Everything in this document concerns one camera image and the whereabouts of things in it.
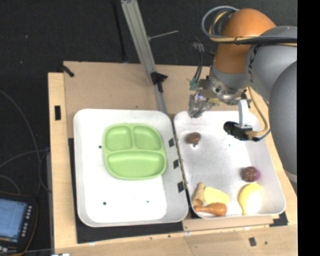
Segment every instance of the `yellow cable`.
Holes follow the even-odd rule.
[[[249,136],[249,138],[253,138],[254,136],[257,136],[257,135],[261,135],[261,134],[265,134],[268,129],[269,129],[269,125],[268,125],[268,122],[265,118],[265,116],[263,115],[263,113],[261,112],[261,110],[258,108],[257,106],[257,103],[256,103],[256,99],[255,97],[253,96],[253,93],[252,93],[252,89],[251,87],[249,86],[248,87],[249,89],[249,93],[250,93],[250,97],[252,99],[252,102],[256,108],[256,110],[258,111],[259,115],[261,116],[262,120],[263,120],[263,123],[264,123],[264,129],[262,131],[246,131],[245,134],[247,134]]]

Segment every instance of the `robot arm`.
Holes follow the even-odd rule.
[[[205,20],[218,11],[206,31]],[[218,46],[209,76],[190,96],[189,116],[197,118],[221,102],[238,105],[241,113],[245,92],[252,88],[269,106],[274,144],[287,176],[297,182],[297,28],[276,26],[254,9],[229,6],[207,12],[201,27]],[[228,122],[224,130],[239,140],[258,140],[241,122]]]

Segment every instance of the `screen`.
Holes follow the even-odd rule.
[[[0,240],[18,242],[27,203],[0,198]]]

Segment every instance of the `wooden table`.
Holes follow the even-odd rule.
[[[53,197],[55,253],[71,255],[295,255],[298,254],[297,196],[287,178],[272,136],[266,143],[286,199],[288,225],[273,226],[279,216],[249,218],[183,220],[183,231],[170,234],[124,237],[89,243],[77,243],[75,208],[68,138],[73,137],[73,116],[81,109],[157,110],[154,88],[140,64],[65,61],[74,76],[48,74],[50,150]],[[163,82],[168,113],[188,109],[189,82],[195,66],[157,65],[167,75]],[[203,68],[205,77],[209,68]],[[268,118],[263,100],[258,105]],[[233,111],[235,106],[221,104],[213,111]],[[257,110],[250,110],[260,121]]]

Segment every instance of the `black clamp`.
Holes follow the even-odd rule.
[[[166,80],[168,78],[168,76],[165,74],[157,73],[155,71],[152,72],[150,75],[151,75],[151,79],[152,79],[153,84],[158,86],[158,91],[160,93],[163,93],[164,89],[162,87],[162,82],[164,80]]]

